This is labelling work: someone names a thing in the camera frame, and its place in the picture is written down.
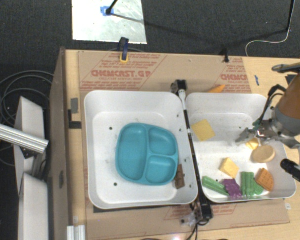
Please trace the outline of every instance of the teal plate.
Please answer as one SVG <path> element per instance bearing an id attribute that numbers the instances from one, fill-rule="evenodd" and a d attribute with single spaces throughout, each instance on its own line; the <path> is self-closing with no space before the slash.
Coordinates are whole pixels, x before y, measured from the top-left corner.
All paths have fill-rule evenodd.
<path id="1" fill-rule="evenodd" d="M 115 166 L 127 181 L 160 186 L 175 178 L 178 156 L 177 140 L 170 131 L 149 124 L 130 123 L 120 132 Z"/>

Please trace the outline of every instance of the black pole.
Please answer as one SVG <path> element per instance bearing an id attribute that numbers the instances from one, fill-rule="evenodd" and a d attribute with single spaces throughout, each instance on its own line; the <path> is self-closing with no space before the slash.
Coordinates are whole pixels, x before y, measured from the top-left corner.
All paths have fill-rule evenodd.
<path id="1" fill-rule="evenodd" d="M 116 5 L 117 2 L 118 2 L 118 0 L 114 0 L 113 3 L 111 4 L 111 6 L 108 9 L 105 10 L 106 15 L 111 14 L 111 10 L 114 8 L 114 6 Z"/>
<path id="2" fill-rule="evenodd" d="M 291 25 L 291 17 L 292 17 L 292 12 L 294 10 L 294 5 L 295 5 L 295 0 L 291 0 L 290 4 L 290 12 L 289 12 L 289 20 L 288 20 L 288 26 L 286 27 L 286 30 L 288 31 Z"/>

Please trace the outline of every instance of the silver metal plate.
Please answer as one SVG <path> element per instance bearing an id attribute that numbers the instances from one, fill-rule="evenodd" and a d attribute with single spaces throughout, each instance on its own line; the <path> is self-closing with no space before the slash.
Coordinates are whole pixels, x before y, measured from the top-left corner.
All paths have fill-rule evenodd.
<path id="1" fill-rule="evenodd" d="M 102 8 L 113 1 L 72 0 L 72 38 L 117 43 L 124 37 L 132 44 L 147 44 L 141 0 L 118 0 L 114 15 L 105 15 Z"/>

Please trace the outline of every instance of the black carpet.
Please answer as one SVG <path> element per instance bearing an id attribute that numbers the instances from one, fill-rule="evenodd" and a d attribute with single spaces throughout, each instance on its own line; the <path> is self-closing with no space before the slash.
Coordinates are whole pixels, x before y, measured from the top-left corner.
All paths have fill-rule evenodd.
<path id="1" fill-rule="evenodd" d="M 142 0 L 147 45 L 133 48 L 153 53 L 245 56 L 253 40 L 286 38 L 291 0 Z M 72 40 L 72 0 L 0 0 L 0 82 L 23 71 L 53 73 L 61 46 L 67 49 L 110 50 L 115 43 Z M 300 0 L 295 1 L 286 42 L 253 43 L 252 57 L 300 57 Z M 0 86 L 3 95 L 9 81 Z M 49 95 L 49 85 L 23 79 L 15 88 L 32 88 Z M 22 93 L 46 107 L 45 99 Z M 19 94 L 7 97 L 11 114 Z M 0 157 L 14 163 L 11 149 Z M 0 162 L 0 240 L 17 239 L 18 193 L 14 168 Z"/>

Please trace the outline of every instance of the round beige toy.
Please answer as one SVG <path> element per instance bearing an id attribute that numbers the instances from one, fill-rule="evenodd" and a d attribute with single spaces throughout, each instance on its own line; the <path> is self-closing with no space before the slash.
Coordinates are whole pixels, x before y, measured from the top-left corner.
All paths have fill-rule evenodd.
<path id="1" fill-rule="evenodd" d="M 256 163 L 268 163 L 276 156 L 275 149 L 272 146 L 259 146 L 252 152 L 252 160 Z"/>

